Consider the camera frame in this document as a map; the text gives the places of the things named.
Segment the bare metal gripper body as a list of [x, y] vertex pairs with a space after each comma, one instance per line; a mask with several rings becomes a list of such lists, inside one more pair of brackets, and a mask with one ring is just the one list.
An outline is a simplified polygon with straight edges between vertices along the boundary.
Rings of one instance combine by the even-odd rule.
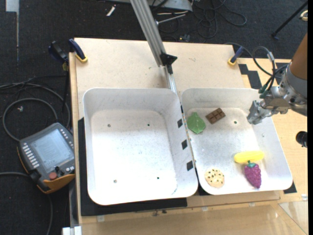
[[288, 110], [307, 116], [307, 80], [284, 76], [280, 84], [260, 102], [263, 109], [274, 115], [286, 114]]

